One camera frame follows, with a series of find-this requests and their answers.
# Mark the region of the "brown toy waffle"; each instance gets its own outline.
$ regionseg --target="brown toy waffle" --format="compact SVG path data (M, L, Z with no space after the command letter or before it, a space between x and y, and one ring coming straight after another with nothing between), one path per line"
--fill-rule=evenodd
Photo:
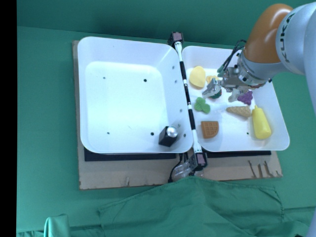
M213 138L218 133L219 124L218 121L202 121L201 128L204 139Z

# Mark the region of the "green surface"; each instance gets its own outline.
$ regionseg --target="green surface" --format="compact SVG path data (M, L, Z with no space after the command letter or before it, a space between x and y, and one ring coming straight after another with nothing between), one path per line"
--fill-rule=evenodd
M99 225L99 206L151 189L79 190L72 41L85 36L106 37L17 29L17 232L41 230L47 217L62 213L71 227ZM278 75L274 87L290 135L289 148L278 153L284 177L232 183L275 186L290 215L316 206L316 118L303 76Z
M273 3L315 0L17 0L18 26L234 45Z

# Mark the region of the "mustard bottle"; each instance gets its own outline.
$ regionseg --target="mustard bottle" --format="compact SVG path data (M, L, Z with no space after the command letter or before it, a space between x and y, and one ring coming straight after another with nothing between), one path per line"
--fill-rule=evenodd
M271 128L263 110L255 105L252 110L252 121L255 135L258 139L266 139L271 135Z

